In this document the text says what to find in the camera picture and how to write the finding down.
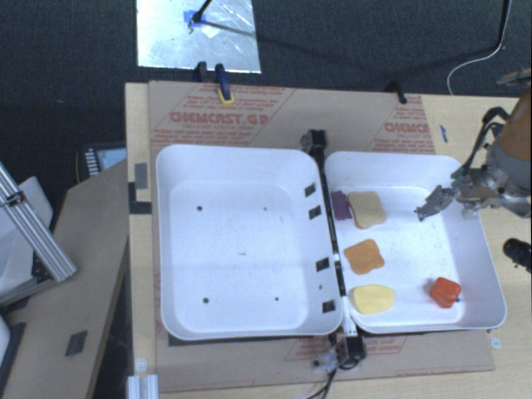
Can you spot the purple toy grapes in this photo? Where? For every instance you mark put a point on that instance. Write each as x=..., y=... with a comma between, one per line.
x=339, y=206

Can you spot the brown cardboard board red print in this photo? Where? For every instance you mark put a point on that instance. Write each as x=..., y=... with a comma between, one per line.
x=270, y=114

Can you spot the yellow toy biscuit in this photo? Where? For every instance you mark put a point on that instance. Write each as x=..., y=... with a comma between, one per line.
x=372, y=299

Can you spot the tan toy bread slice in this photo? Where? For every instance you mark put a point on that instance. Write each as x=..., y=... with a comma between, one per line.
x=366, y=209

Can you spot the orange toy bread slice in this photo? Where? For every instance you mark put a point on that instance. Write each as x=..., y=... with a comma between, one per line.
x=364, y=257

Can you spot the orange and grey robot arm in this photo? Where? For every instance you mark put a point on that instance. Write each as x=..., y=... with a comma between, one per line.
x=519, y=127

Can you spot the thin black and white rod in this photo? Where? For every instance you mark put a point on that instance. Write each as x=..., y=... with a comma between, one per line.
x=331, y=227

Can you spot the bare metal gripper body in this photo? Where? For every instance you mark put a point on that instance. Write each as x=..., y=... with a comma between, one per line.
x=478, y=191

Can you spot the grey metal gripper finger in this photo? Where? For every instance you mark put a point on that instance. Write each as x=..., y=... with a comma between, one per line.
x=439, y=194
x=425, y=211

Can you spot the red toy bell pepper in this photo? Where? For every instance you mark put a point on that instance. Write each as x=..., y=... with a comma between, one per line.
x=445, y=292

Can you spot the white plastic tray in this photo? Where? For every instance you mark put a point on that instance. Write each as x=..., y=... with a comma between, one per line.
x=415, y=256
x=241, y=243

